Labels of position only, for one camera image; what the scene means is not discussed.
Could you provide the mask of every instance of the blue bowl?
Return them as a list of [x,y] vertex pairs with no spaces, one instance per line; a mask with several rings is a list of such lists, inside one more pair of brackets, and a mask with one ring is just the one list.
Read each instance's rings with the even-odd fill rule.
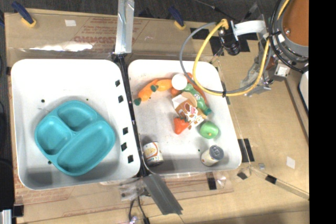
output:
[[111,151],[113,128],[89,105],[73,100],[46,115],[35,129],[41,152],[63,173],[80,176]]

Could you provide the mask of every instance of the green toy fruit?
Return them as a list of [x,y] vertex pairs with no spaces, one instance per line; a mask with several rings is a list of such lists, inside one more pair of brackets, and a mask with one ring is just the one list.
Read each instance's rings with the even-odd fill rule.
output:
[[219,129],[213,122],[206,121],[202,124],[199,132],[202,137],[205,137],[207,139],[213,139],[217,136]]

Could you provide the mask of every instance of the silver can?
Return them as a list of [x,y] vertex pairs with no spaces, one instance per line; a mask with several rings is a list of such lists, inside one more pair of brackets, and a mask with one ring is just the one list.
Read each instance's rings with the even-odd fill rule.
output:
[[157,166],[163,163],[163,156],[158,142],[145,144],[143,146],[143,156],[148,166]]
[[201,155],[201,161],[206,166],[212,166],[224,158],[224,151],[217,145],[211,146]]

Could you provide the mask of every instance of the green bottle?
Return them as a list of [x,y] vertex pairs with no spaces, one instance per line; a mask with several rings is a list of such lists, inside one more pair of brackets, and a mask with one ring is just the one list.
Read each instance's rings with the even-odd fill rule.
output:
[[190,83],[187,84],[183,91],[190,92],[196,98],[197,108],[200,108],[205,115],[208,116],[212,112],[212,110],[205,104],[202,95],[198,91],[196,91]]

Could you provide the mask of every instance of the black hole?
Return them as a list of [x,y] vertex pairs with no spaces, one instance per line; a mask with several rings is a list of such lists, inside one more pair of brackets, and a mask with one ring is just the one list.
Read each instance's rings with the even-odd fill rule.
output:
[[132,161],[134,161],[133,155],[128,156],[127,159],[128,159],[128,163],[131,163]]
[[124,151],[127,148],[126,142],[121,145],[121,151]]

